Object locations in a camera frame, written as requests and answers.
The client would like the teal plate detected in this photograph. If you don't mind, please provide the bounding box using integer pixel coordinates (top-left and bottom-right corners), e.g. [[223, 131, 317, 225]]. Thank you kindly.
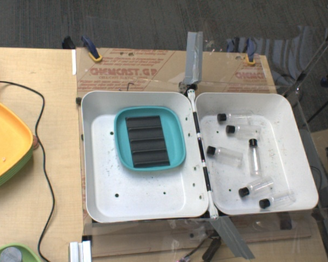
[[114, 105, 187, 172]]

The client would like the black ribbed insert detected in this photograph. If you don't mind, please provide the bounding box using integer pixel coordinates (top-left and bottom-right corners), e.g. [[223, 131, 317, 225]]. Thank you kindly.
[[125, 115, 171, 169]]

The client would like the thin black and white rod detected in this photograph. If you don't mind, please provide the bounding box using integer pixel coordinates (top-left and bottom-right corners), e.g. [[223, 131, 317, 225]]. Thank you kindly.
[[186, 89, 219, 221]]

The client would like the clear bottle with black cap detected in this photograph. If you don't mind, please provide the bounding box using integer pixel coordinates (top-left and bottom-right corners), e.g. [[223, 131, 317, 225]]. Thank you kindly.
[[216, 112, 253, 126], [225, 124, 262, 140], [238, 176, 275, 198], [259, 190, 297, 210], [206, 145, 244, 168], [248, 138, 263, 177]]

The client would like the brown cardboard board red print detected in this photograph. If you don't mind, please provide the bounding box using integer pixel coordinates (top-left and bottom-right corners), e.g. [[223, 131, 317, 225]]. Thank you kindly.
[[75, 47, 313, 258]]

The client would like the white plastic tray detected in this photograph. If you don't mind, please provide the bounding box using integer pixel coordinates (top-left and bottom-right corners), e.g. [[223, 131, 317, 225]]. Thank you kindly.
[[80, 91, 210, 224], [194, 92, 319, 216]]

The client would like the yellow plate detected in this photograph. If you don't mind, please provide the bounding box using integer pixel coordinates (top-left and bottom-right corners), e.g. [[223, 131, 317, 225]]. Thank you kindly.
[[0, 99, 34, 184]]

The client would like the grey metal can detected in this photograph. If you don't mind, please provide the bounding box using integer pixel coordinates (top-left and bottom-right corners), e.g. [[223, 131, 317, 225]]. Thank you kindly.
[[0, 246, 24, 262]]

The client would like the black block with thin wires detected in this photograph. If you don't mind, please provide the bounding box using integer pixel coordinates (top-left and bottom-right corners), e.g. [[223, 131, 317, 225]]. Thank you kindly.
[[179, 82, 198, 93], [202, 237, 222, 261]]

